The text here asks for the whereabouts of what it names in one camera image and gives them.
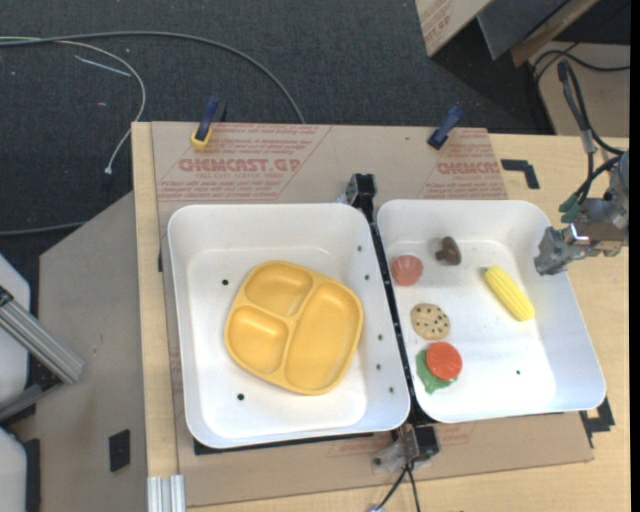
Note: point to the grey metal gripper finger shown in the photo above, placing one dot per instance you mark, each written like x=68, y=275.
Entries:
x=554, y=239
x=549, y=264

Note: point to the green toy lettuce leaf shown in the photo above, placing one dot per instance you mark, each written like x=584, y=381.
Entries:
x=426, y=381

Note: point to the white plastic tray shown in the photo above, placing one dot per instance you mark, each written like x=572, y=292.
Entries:
x=500, y=370
x=210, y=415

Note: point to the brown cardboard board, red print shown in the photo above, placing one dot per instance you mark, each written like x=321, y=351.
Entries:
x=310, y=165

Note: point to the brown toy mushroom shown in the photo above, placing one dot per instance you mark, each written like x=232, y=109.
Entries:
x=448, y=252

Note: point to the tan chocolate chip biscuit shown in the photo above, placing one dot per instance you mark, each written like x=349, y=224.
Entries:
x=430, y=321

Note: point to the yellow toy corn cob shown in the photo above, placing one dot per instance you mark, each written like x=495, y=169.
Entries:
x=510, y=292

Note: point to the yellow divided plate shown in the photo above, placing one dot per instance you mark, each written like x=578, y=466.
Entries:
x=320, y=330

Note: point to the pink toy cupcake shell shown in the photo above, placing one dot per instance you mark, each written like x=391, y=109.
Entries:
x=406, y=270

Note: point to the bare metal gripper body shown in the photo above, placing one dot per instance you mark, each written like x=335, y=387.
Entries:
x=602, y=232

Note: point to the orange-red toy tomato slice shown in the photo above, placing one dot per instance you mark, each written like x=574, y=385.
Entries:
x=444, y=360

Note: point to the thin black and white rod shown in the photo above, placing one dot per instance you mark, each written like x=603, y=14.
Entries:
x=392, y=305

